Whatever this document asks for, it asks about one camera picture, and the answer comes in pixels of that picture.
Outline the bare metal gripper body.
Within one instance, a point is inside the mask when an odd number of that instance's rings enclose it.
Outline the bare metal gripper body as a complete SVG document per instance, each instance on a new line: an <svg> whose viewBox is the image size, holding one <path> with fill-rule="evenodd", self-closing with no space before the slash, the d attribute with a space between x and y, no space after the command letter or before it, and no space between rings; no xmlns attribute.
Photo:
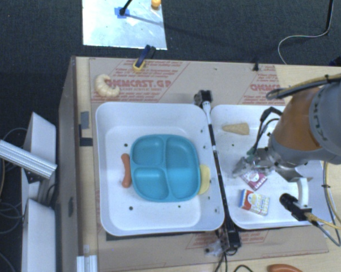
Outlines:
<svg viewBox="0 0 341 272"><path fill-rule="evenodd" d="M283 160L279 154L269 147L258 148L254 153L252 162L264 166L263 171L267 174L275 171L288 182L295 182L302 178L302 175L296 170L297 165Z"/></svg>

